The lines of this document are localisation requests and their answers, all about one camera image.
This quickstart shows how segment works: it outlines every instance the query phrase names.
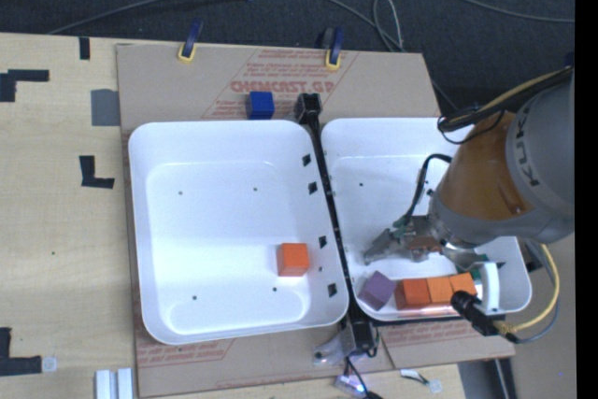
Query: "wooden table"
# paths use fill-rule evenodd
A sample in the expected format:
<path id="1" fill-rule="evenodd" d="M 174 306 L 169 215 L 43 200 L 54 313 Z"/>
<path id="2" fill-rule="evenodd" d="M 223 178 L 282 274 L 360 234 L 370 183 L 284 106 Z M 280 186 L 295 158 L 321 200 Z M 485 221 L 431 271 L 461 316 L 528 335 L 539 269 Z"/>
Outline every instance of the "wooden table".
<path id="1" fill-rule="evenodd" d="M 135 367 L 121 132 L 91 122 L 90 91 L 117 90 L 118 42 L 94 39 L 91 60 L 81 61 L 76 37 L 0 35 L 0 73 L 50 71 L 49 82 L 18 82 L 16 101 L 0 103 L 0 327 L 12 328 L 11 357 L 55 357 L 58 365 L 0 378 L 0 397 L 92 397 L 96 370 Z M 101 159 L 96 176 L 114 178 L 114 188 L 82 188 L 80 155 Z M 457 365 L 420 371 L 441 381 L 436 397 L 464 398 Z M 429 393 L 397 371 L 363 376 L 387 399 Z M 332 383 L 185 397 L 343 397 Z"/>

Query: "blue and yellow clamp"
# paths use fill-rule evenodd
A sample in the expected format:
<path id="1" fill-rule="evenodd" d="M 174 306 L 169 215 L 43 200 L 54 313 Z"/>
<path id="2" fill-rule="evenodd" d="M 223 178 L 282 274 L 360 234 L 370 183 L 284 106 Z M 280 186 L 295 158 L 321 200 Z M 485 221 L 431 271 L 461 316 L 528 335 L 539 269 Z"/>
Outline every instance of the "blue and yellow clamp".
<path id="1" fill-rule="evenodd" d="M 340 68 L 340 50 L 343 44 L 343 29 L 328 27 L 318 37 L 318 47 L 326 49 L 326 68 L 338 70 Z"/>
<path id="2" fill-rule="evenodd" d="M 193 61 L 193 58 L 195 57 L 195 48 L 197 47 L 195 42 L 197 42 L 202 30 L 204 30 L 204 21 L 199 18 L 193 19 L 187 41 L 180 46 L 180 49 L 178 49 L 178 59 L 185 64 L 190 64 Z"/>

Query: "blue block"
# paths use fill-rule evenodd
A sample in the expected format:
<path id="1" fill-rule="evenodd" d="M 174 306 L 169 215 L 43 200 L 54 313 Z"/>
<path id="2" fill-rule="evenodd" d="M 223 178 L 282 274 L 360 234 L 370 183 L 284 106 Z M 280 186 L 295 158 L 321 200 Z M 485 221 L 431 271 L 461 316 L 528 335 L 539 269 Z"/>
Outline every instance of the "blue block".
<path id="1" fill-rule="evenodd" d="M 272 92 L 249 92 L 245 109 L 249 120 L 270 120 L 274 115 Z"/>

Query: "orange block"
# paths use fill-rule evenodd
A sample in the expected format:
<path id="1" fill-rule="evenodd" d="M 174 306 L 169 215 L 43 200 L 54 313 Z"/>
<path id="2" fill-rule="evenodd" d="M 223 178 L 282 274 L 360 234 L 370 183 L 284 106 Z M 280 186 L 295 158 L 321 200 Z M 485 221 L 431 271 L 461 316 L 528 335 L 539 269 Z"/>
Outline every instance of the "orange block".
<path id="1" fill-rule="evenodd" d="M 430 290 L 425 278 L 403 279 L 397 283 L 394 299 L 399 309 L 421 307 L 430 304 Z"/>
<path id="2" fill-rule="evenodd" d="M 452 296 L 452 286 L 449 277 L 442 276 L 437 278 L 426 278 L 428 281 L 428 289 L 430 290 L 430 300 L 432 303 L 450 304 L 450 297 Z"/>
<path id="3" fill-rule="evenodd" d="M 461 273 L 460 275 L 453 275 L 448 277 L 453 292 L 465 291 L 470 294 L 477 295 L 476 285 L 474 279 L 469 273 Z"/>
<path id="4" fill-rule="evenodd" d="M 300 277 L 309 268 L 306 243 L 282 243 L 277 251 L 278 275 Z"/>

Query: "cardboard sheet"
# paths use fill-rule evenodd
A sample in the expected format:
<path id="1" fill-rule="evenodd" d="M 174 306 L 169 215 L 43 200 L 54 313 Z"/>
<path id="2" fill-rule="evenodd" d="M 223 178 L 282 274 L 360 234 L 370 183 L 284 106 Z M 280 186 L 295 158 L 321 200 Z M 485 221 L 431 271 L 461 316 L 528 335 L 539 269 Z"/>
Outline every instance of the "cardboard sheet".
<path id="1" fill-rule="evenodd" d="M 323 50 L 198 45 L 194 61 L 177 59 L 178 44 L 117 46 L 121 135 L 131 271 L 135 298 L 135 353 L 141 397 L 332 377 L 343 366 L 314 365 L 312 348 L 335 336 L 336 326 L 290 333 L 166 346 L 145 331 L 140 315 L 135 230 L 127 142 L 151 121 L 246 118 L 251 91 L 269 91 L 275 118 L 285 118 L 299 93 L 319 93 L 322 123 L 336 118 L 433 117 L 439 109 L 418 54 L 342 52 L 327 70 Z M 463 321 L 381 328 L 383 345 L 360 371 L 455 363 L 512 355 L 501 338 L 484 338 Z"/>

